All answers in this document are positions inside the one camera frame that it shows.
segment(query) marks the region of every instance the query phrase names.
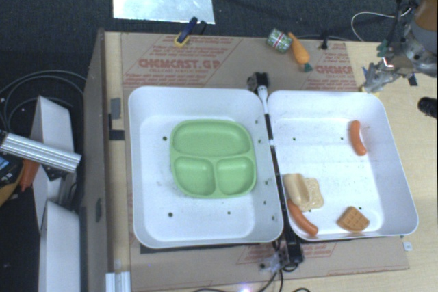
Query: toy hot dog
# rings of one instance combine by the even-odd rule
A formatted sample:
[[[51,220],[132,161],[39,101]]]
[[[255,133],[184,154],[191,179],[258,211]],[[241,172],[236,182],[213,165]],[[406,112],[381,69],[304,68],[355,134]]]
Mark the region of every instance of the toy hot dog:
[[[294,218],[296,224],[302,228],[306,233],[311,236],[316,236],[318,233],[318,227],[313,225],[307,218],[302,214],[300,208],[295,205],[292,200],[287,199],[287,208],[289,209],[290,215]]]
[[[367,149],[362,143],[361,136],[359,134],[361,130],[361,123],[358,120],[353,120],[350,125],[350,140],[355,152],[359,156],[364,156],[367,153]]]

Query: green plate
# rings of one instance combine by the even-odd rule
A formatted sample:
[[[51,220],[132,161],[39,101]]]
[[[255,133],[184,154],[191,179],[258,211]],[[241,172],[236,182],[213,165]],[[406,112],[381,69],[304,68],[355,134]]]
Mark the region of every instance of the green plate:
[[[187,120],[170,136],[170,164],[178,188],[198,198],[250,192],[257,179],[248,131],[228,120]]]

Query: black carpet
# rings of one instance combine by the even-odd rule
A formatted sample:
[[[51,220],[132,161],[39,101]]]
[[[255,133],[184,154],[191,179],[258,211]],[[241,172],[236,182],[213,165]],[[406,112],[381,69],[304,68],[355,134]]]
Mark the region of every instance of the black carpet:
[[[215,25],[206,35],[266,37],[274,27],[297,36],[323,32],[356,40],[350,19],[368,10],[391,14],[395,0],[213,0]],[[86,76],[97,29],[177,33],[181,24],[123,21],[112,17],[112,0],[0,0],[0,90],[26,74],[69,70]],[[381,41],[391,21],[363,16],[357,31]],[[83,81],[76,80],[79,87]],[[11,96],[8,113],[38,94],[65,100],[71,107],[80,148],[80,97],[54,79],[29,82]],[[4,101],[0,103],[3,111]],[[34,106],[17,109],[10,128],[29,135]],[[0,121],[0,129],[6,129]],[[0,291],[37,291],[38,231],[31,191],[0,207]]]

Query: toy carrot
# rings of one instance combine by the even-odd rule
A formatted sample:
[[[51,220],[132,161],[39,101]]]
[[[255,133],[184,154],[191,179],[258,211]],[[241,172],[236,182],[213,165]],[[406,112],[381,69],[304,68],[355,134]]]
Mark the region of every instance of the toy carrot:
[[[292,51],[294,52],[295,60],[299,63],[304,65],[304,71],[310,72],[312,69],[312,66],[309,64],[310,55],[309,52],[306,50],[304,45],[301,44],[301,42],[298,40],[296,36],[294,36],[291,32],[287,33],[289,38],[292,39]]]

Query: orange sausage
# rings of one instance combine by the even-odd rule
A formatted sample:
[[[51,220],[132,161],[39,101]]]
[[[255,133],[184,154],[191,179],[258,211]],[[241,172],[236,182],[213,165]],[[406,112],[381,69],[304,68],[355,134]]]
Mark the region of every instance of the orange sausage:
[[[318,233],[318,227],[313,225],[307,218],[302,214],[300,208],[292,202],[289,198],[287,200],[287,207],[289,209],[290,215],[294,218],[296,224],[302,228],[306,233],[311,236],[316,236]]]
[[[21,192],[24,192],[32,185],[39,166],[38,162],[31,161],[30,159],[23,160],[23,175],[20,180]]]
[[[350,125],[350,139],[354,150],[359,156],[364,156],[367,153],[367,149],[362,143],[361,136],[359,134],[361,130],[361,123],[358,120],[353,120]]]

